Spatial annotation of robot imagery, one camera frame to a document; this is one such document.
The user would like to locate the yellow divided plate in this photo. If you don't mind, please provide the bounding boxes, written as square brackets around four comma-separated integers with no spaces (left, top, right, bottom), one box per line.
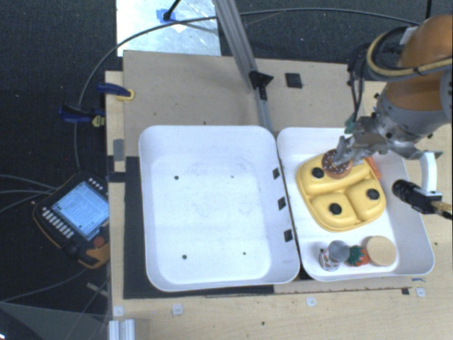
[296,153,386,233]

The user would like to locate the black cylinder on white bracket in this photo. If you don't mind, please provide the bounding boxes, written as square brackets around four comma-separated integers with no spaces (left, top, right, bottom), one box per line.
[391,150,445,215]

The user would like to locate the orange toy fruit green leaves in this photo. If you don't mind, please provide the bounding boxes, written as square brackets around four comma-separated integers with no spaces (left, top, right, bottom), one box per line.
[345,245,371,267]

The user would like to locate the white plastic tray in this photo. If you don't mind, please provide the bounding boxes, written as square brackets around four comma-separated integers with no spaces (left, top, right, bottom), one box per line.
[275,126,435,283]
[137,125,302,293]

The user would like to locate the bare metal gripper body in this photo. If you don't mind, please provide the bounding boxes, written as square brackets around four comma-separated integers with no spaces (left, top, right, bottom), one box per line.
[346,115,422,159]

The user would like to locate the tan round biscuit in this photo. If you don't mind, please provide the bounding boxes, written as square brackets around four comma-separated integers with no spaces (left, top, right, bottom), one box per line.
[365,235,397,267]

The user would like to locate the small can with grey lid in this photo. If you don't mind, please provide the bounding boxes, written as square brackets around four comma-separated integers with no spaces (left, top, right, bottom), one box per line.
[319,239,351,272]

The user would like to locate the small black block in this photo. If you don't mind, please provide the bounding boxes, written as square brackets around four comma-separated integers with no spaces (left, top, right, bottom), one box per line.
[285,72,304,89]

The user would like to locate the brown sprinkled doughnut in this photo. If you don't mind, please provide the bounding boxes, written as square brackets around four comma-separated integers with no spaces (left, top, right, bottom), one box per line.
[321,149,354,180]

